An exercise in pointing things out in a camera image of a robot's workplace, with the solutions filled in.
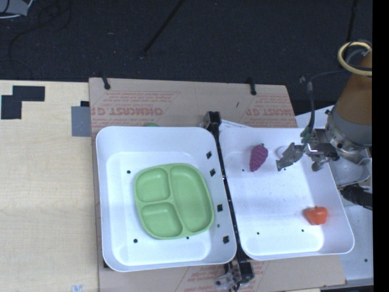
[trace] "red tomato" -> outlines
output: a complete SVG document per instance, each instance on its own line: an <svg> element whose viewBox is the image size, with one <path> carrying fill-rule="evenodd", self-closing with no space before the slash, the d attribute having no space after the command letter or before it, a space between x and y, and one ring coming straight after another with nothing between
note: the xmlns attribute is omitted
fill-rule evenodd
<svg viewBox="0 0 389 292"><path fill-rule="evenodd" d="M304 211L305 217L312 225L324 224L327 220L327 209L325 207L309 207Z"/></svg>

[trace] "yellow cable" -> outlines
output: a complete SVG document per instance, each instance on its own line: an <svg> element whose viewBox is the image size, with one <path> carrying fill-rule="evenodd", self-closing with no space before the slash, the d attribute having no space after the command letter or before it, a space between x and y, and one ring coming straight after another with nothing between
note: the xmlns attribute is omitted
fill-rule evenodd
<svg viewBox="0 0 389 292"><path fill-rule="evenodd" d="M343 52L344 50L348 47L348 46L362 46L364 47L366 50L371 50L371 46L367 43L364 43L364 42L360 42L360 41L355 41L355 42L349 42L349 43L346 43L344 44L338 51L338 61L339 63L345 68L347 69L348 71L352 72L353 74L357 74L357 75L367 75L367 76L370 76L372 77L373 76L373 72L372 71L363 71L363 70L360 70L360 69L357 69L357 68L354 68L354 67L351 67L348 63L346 63L346 61L343 59Z"/></svg>

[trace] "white tray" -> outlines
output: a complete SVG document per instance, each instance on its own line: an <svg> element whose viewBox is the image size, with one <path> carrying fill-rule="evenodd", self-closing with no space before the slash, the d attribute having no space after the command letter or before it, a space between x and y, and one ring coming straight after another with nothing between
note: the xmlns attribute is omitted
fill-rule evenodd
<svg viewBox="0 0 389 292"><path fill-rule="evenodd" d="M126 272L222 264L234 258L235 234L211 133L196 127L107 127L98 133L96 146L103 256L110 268ZM134 177L145 168L177 162L195 166L204 176L215 220L209 230L189 238L155 239L140 222Z"/></svg>
<svg viewBox="0 0 389 292"><path fill-rule="evenodd" d="M301 143L301 128L227 128L220 134L225 172L243 251L255 260L350 252L354 236L328 164L318 172L305 154L277 170L280 147ZM264 144L269 155L250 172L251 149ZM325 206L327 222L311 225L307 207Z"/></svg>

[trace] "green object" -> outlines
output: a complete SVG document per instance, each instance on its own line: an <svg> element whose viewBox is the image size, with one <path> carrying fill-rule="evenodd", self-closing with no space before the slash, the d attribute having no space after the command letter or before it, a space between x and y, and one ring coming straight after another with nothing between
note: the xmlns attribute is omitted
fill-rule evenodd
<svg viewBox="0 0 389 292"><path fill-rule="evenodd" d="M215 219L207 183L190 164L164 164L140 171L134 179L134 196L142 226L154 238L196 235Z"/></svg>

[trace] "green divided plate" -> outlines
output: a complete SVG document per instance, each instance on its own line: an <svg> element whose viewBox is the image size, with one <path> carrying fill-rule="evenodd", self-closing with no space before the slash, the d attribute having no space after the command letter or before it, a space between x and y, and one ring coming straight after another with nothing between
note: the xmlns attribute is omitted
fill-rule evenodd
<svg viewBox="0 0 389 292"><path fill-rule="evenodd" d="M136 207L143 228L158 239L189 237L206 231L215 218L200 171L190 164L164 164L134 179Z"/></svg>

